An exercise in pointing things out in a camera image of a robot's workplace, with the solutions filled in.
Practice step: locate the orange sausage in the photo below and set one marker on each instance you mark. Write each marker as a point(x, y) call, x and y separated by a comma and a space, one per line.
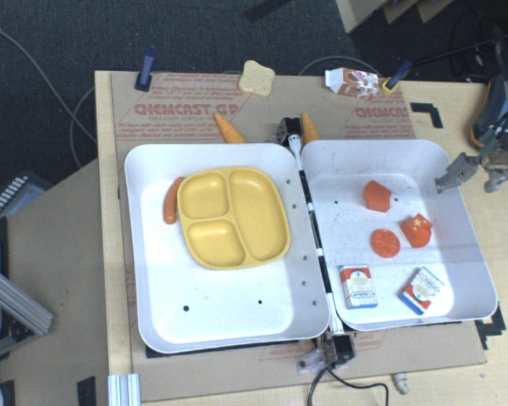
point(169, 207)

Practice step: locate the yellow divided plate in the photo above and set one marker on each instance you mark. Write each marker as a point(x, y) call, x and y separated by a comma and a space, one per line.
point(237, 218)

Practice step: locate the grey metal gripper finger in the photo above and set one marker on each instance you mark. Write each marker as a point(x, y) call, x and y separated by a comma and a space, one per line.
point(455, 171)
point(498, 179)

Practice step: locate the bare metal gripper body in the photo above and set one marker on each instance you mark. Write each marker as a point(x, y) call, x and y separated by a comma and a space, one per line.
point(506, 152)

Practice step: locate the white plastic tray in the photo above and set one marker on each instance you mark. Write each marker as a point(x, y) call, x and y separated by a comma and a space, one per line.
point(351, 226)
point(220, 307)

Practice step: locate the white and brown milk carton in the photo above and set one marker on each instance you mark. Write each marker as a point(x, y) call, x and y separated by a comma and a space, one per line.
point(352, 83)

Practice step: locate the beige bread slice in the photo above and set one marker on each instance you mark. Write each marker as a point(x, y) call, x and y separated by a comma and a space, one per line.
point(256, 79)

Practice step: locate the orange carrot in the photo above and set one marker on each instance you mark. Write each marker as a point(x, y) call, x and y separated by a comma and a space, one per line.
point(230, 133)
point(310, 130)

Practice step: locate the white and orange carton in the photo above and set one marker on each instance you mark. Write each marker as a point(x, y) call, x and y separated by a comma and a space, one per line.
point(358, 288)

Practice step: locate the orange pizza slice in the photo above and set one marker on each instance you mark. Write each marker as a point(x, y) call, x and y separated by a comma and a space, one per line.
point(377, 196)

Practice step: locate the red toy with yellow star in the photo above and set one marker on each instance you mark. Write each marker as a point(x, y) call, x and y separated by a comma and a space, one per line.
point(417, 232)

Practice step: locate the brown cardboard board red print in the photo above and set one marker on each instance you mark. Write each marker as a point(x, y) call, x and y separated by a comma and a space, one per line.
point(186, 125)

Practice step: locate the orange round slice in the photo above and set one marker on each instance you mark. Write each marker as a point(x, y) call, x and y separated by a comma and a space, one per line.
point(385, 243)

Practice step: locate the thin black and white rod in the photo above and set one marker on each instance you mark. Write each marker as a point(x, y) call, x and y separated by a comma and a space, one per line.
point(309, 201)

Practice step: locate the white red and blue carton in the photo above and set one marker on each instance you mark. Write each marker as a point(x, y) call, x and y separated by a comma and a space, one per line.
point(421, 291)

